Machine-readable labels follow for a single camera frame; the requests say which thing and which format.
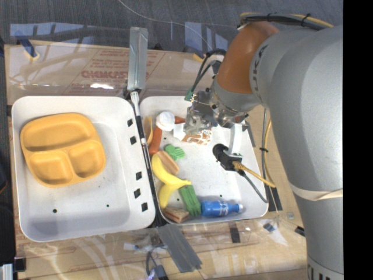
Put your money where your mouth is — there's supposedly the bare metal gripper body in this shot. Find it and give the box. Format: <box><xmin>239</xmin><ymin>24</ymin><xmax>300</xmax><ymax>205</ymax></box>
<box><xmin>190</xmin><ymin>90</ymin><xmax>249</xmax><ymax>128</ymax></box>

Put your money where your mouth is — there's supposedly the orange and white carton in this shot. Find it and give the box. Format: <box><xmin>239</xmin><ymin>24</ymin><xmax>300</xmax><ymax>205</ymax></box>
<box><xmin>174</xmin><ymin>126</ymin><xmax>213</xmax><ymax>146</ymax></box>

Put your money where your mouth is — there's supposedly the white round cap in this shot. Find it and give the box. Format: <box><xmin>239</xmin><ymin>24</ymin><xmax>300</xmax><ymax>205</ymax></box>
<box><xmin>155</xmin><ymin>111</ymin><xmax>176</xmax><ymax>132</ymax></box>

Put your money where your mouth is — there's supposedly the hot dog in bun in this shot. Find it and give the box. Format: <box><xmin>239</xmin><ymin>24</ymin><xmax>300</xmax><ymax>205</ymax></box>
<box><xmin>157</xmin><ymin>150</ymin><xmax>180</xmax><ymax>176</ymax></box>

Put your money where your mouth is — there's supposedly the white plastic tray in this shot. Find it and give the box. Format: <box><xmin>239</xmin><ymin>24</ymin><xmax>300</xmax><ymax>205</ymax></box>
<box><xmin>10</xmin><ymin>95</ymin><xmax>156</xmax><ymax>243</ymax></box>
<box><xmin>139</xmin><ymin>95</ymin><xmax>270</xmax><ymax>226</ymax></box>

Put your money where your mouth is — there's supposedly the yellow banana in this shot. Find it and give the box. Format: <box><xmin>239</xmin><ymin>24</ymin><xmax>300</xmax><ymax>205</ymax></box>
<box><xmin>157</xmin><ymin>182</ymin><xmax>187</xmax><ymax>210</ymax></box>
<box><xmin>151</xmin><ymin>153</ymin><xmax>192</xmax><ymax>187</ymax></box>

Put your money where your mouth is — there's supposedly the green bean bundle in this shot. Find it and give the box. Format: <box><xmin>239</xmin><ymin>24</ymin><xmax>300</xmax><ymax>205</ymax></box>
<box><xmin>178</xmin><ymin>184</ymin><xmax>202</xmax><ymax>217</ymax></box>

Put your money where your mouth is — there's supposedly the blue bottle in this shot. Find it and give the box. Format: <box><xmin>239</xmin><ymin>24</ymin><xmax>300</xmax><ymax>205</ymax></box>
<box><xmin>200</xmin><ymin>200</ymin><xmax>244</xmax><ymax>218</ymax></box>

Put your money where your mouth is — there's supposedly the toast sandwich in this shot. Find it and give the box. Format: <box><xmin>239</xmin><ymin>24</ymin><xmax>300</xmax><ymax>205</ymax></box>
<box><xmin>164</xmin><ymin>206</ymin><xmax>191</xmax><ymax>224</ymax></box>

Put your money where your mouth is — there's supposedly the brown cardboard board red print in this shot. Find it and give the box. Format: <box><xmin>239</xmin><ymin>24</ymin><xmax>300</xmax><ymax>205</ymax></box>
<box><xmin>4</xmin><ymin>39</ymin><xmax>307</xmax><ymax>280</ymax></box>

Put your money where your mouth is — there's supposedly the yellow divided plate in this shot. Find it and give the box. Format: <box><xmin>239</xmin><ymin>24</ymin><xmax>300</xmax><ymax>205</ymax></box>
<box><xmin>19</xmin><ymin>112</ymin><xmax>107</xmax><ymax>188</ymax></box>

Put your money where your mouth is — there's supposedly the black cylinder on white bracket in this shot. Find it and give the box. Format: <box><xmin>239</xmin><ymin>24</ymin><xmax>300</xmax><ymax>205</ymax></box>
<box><xmin>212</xmin><ymin>122</ymin><xmax>244</xmax><ymax>172</ymax></box>

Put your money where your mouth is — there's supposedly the black block with thin wires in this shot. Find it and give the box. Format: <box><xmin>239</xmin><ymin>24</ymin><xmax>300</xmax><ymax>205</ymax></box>
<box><xmin>152</xmin><ymin>264</ymin><xmax>169</xmax><ymax>280</ymax></box>

